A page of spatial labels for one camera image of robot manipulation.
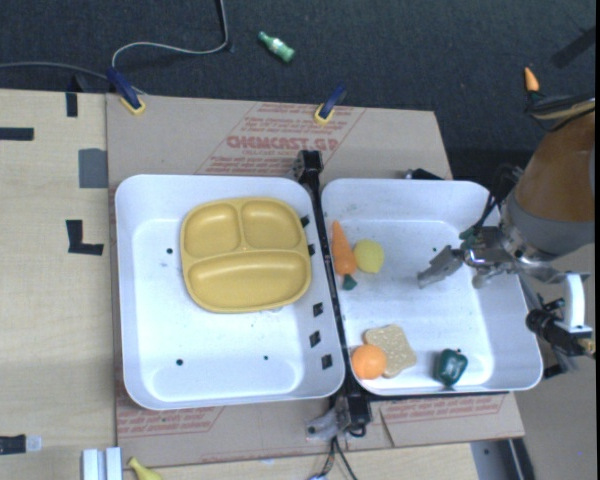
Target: toy bread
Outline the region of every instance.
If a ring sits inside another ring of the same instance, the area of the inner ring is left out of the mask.
[[[380,347],[387,355],[387,367],[383,377],[395,377],[405,368],[416,364],[416,353],[402,328],[395,324],[369,329],[365,331],[363,340],[369,345]]]

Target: cardboard sheet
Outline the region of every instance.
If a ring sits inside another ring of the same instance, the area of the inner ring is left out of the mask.
[[[286,176],[298,151],[322,152],[325,185],[344,177],[396,178],[425,169],[451,172],[431,112],[338,107],[330,123],[313,122],[315,106],[143,96],[132,115],[107,96],[112,299],[118,325],[117,254],[113,196],[136,174]],[[117,371],[121,371],[116,329]],[[148,466],[323,453],[305,424],[327,410],[327,400],[154,412],[136,406],[117,380],[118,445]],[[519,437],[524,430],[513,394],[374,402],[364,438],[350,450]]]

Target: toy lemon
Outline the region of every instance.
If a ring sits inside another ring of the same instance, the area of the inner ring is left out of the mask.
[[[363,239],[353,248],[356,264],[363,272],[377,274],[384,263],[384,250],[375,240]]]

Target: clamp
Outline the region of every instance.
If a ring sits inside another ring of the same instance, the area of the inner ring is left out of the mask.
[[[319,125],[324,126],[327,124],[333,116],[334,107],[344,100],[347,95],[344,84],[339,84],[335,91],[329,96],[327,101],[322,103],[314,112],[313,120]]]
[[[138,94],[133,86],[122,76],[122,73],[117,71],[114,67],[107,69],[107,80],[111,82],[116,90],[120,93],[122,98],[120,101],[127,107],[129,112],[133,115],[138,116],[144,112],[147,108],[144,102],[138,98]]]

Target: yellow plate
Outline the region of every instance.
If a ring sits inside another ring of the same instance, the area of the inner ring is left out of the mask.
[[[217,313],[281,307],[311,282],[302,223],[278,199],[223,199],[194,208],[182,223],[180,253],[189,294]]]

